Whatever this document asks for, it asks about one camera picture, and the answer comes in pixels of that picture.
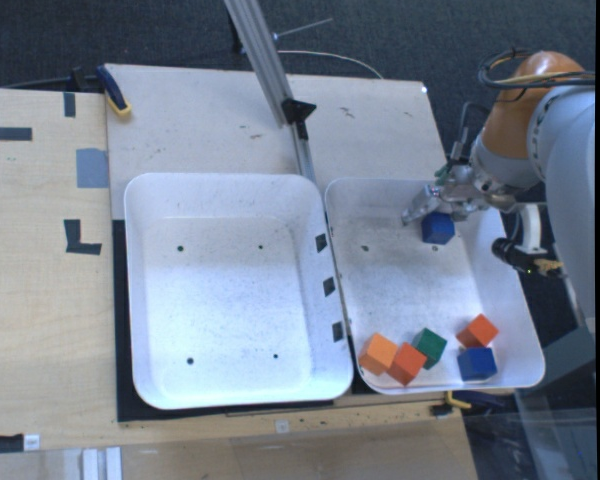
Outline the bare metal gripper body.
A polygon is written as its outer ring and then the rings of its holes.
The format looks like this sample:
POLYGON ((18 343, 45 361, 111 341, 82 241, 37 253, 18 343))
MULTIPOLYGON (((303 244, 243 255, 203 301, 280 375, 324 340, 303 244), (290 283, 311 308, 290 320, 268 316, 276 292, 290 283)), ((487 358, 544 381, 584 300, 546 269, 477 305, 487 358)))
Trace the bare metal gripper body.
POLYGON ((475 201, 481 210, 495 208, 509 212, 517 204, 517 190, 473 164, 447 163, 435 172, 435 186, 444 203, 475 201))

